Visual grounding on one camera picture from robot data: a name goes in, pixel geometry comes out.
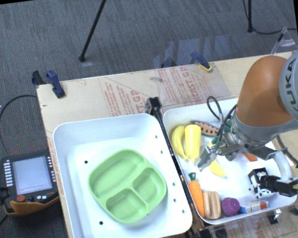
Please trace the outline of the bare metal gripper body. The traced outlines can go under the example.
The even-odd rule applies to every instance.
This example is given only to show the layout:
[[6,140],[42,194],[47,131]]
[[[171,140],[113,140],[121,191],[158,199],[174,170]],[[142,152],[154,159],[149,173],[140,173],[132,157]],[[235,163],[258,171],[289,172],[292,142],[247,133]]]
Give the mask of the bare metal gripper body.
[[246,148],[236,142],[230,133],[225,133],[221,139],[219,136],[215,136],[211,143],[216,154],[225,157],[228,161],[234,160],[238,154],[247,152]]

